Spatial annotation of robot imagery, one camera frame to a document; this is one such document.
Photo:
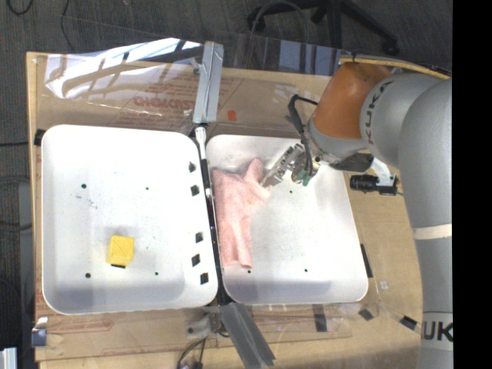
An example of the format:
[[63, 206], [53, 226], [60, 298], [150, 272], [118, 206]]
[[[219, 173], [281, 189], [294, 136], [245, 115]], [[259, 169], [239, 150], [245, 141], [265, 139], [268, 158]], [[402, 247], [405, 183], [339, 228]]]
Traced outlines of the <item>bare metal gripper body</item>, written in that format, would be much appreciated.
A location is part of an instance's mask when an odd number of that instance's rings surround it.
[[289, 170], [294, 183], [308, 186], [311, 179], [318, 173], [320, 166], [320, 162], [312, 158], [303, 145], [296, 144], [289, 147], [280, 157], [276, 168]]

